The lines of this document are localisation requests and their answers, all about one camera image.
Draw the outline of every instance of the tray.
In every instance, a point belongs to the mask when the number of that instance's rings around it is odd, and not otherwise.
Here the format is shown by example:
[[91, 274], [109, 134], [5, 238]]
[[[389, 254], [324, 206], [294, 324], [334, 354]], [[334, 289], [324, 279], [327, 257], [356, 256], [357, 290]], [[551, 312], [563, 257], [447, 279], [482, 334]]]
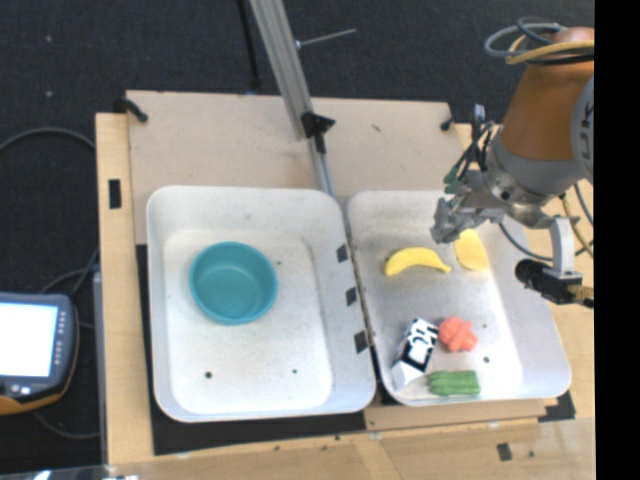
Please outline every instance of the tray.
[[[443, 195], [440, 191], [372, 191], [356, 194], [348, 203], [354, 262], [386, 390], [398, 402], [412, 406], [470, 399], [551, 398], [564, 393], [571, 374], [551, 309], [514, 275], [522, 254], [498, 226], [484, 224], [477, 232], [490, 268], [465, 270], [453, 245], [436, 244], [429, 232]], [[505, 224], [526, 243], [517, 223]], [[415, 267], [386, 277], [386, 259], [411, 246], [434, 249], [452, 271], [445, 274]], [[473, 322], [478, 345], [471, 352], [450, 353], [437, 342], [427, 373], [476, 370], [481, 394], [437, 397], [429, 393], [424, 379], [397, 390], [390, 369], [408, 325], [416, 317], [439, 325], [454, 315]]]
[[[316, 190], [171, 186], [147, 206], [154, 392], [184, 422], [356, 412], [376, 386], [338, 204]], [[246, 243], [279, 291], [254, 322], [218, 324], [188, 286], [195, 256]]]

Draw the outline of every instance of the banana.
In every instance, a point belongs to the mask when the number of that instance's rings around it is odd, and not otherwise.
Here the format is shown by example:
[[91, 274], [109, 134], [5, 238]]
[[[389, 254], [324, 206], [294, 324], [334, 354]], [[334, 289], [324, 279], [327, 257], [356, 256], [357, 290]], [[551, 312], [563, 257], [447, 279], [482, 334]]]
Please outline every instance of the banana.
[[450, 272], [451, 267], [445, 265], [438, 253], [426, 247], [407, 247], [393, 253], [384, 267], [386, 276], [394, 276], [413, 266], [432, 267]]
[[469, 270], [486, 270], [489, 260], [478, 233], [473, 229], [465, 229], [460, 238], [453, 243], [460, 264]]

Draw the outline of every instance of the metal post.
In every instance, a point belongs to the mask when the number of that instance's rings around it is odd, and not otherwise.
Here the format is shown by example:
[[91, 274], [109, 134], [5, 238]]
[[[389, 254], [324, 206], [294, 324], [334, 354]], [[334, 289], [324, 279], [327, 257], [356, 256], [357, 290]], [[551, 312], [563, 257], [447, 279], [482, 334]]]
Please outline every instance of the metal post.
[[[302, 71], [296, 42], [291, 33], [282, 0], [249, 0], [256, 17], [258, 29], [269, 56], [269, 62], [284, 98], [294, 134], [306, 138], [302, 116], [313, 113], [311, 97]], [[333, 185], [326, 164], [325, 154], [316, 148], [316, 142], [308, 141], [319, 188], [334, 196]]]

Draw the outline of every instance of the teal bowl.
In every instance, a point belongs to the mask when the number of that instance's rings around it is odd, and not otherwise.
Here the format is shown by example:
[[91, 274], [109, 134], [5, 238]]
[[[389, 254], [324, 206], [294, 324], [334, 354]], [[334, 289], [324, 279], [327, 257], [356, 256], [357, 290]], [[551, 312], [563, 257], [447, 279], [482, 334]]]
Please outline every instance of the teal bowl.
[[189, 288], [198, 307], [218, 323], [239, 325], [263, 316], [278, 294], [276, 272], [257, 249], [221, 242], [191, 264]]

